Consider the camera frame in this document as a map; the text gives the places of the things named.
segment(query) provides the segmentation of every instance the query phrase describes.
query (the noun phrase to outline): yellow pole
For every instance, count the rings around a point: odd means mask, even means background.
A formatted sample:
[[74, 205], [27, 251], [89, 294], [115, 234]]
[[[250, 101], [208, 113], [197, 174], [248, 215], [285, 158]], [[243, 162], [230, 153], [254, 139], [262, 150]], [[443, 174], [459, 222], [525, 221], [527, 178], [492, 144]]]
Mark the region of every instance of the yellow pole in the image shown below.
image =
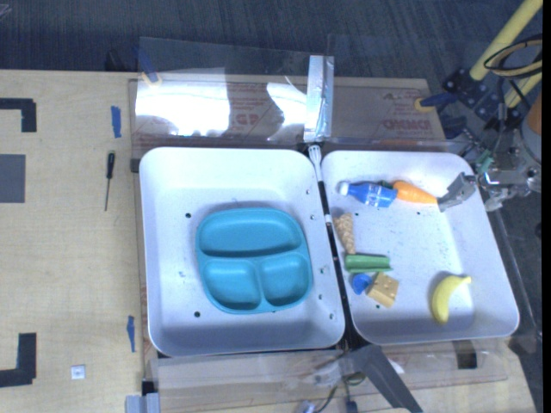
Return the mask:
[[[542, 74], [537, 73], [531, 77], [523, 78], [518, 83], [517, 86], [524, 95], [528, 94], [540, 81], [542, 80]], [[505, 95], [505, 105], [508, 108], [514, 108], [520, 102], [520, 96], [513, 89], [507, 92]]]
[[510, 45], [516, 37], [526, 28], [529, 21], [536, 15], [537, 11], [543, 5], [543, 0], [524, 0], [512, 15], [509, 21], [503, 26], [496, 38], [493, 39], [490, 46], [480, 56], [469, 72], [471, 78], [475, 81], [482, 81], [488, 69], [485, 69], [484, 62], [494, 53]]

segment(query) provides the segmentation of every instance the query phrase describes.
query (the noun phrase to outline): gray square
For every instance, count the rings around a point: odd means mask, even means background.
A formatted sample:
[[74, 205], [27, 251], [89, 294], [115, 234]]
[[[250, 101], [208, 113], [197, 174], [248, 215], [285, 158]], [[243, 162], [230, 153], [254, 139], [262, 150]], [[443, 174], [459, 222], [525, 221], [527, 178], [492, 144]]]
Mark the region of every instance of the gray square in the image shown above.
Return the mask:
[[0, 203], [25, 202], [25, 155], [0, 155]]

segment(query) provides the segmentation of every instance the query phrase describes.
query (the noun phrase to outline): screwdriver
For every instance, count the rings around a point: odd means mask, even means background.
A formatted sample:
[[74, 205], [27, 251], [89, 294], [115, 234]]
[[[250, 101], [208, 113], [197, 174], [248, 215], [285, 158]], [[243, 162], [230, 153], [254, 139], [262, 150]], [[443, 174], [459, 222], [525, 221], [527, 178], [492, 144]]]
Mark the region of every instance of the screwdriver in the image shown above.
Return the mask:
[[113, 177], [113, 168], [115, 166], [115, 152], [110, 151], [107, 156], [107, 192], [105, 193], [105, 210], [107, 211], [107, 202], [109, 200], [109, 184]]

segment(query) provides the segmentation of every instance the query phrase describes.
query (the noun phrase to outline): white plastic surface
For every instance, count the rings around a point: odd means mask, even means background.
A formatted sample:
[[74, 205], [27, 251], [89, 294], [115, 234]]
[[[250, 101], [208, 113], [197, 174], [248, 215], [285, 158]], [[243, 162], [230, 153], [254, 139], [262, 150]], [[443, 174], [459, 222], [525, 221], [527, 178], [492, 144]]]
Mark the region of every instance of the white plastic surface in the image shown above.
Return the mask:
[[[356, 295], [343, 268], [346, 293], [357, 332], [375, 344], [437, 342], [508, 336], [519, 314], [505, 266], [480, 192], [444, 213], [437, 205], [395, 200], [389, 208], [363, 205], [338, 193], [347, 182], [404, 180], [441, 197], [464, 172], [473, 171], [451, 153], [334, 151], [322, 161], [331, 216], [353, 213], [356, 251], [390, 258], [387, 274], [399, 281], [395, 303], [386, 308], [365, 294]], [[344, 265], [344, 247], [337, 240]], [[469, 274], [470, 285], [450, 300], [447, 324], [430, 314], [430, 296], [444, 275]]]
[[[149, 334], [163, 354], [327, 348], [344, 333], [331, 248], [310, 161], [297, 151], [156, 148], [139, 166]], [[274, 207], [304, 231], [313, 288], [292, 308], [235, 315], [207, 299], [195, 258], [210, 213]]]

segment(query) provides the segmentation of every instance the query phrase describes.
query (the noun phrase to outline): dark floor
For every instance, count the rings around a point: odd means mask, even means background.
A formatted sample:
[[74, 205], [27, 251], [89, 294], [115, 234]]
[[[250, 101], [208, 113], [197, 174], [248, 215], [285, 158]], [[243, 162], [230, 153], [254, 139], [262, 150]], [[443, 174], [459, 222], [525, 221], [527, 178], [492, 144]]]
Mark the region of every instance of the dark floor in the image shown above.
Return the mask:
[[[364, 66], [350, 72], [421, 77], [434, 93], [451, 72], [474, 63], [522, 1], [0, 0], [0, 8], [5, 3], [12, 9], [0, 19], [0, 69], [103, 71], [107, 51], [115, 49], [134, 70], [132, 47], [140, 37], [323, 53], [333, 35], [360, 39], [365, 47], [357, 55], [363, 54]], [[540, 11], [523, 36], [541, 31]], [[336, 67], [336, 73], [348, 72]], [[539, 411], [542, 243], [536, 226], [541, 220], [537, 193], [506, 201], [491, 218], [505, 262], [517, 275], [523, 313], [519, 343], [525, 346], [517, 349]]]

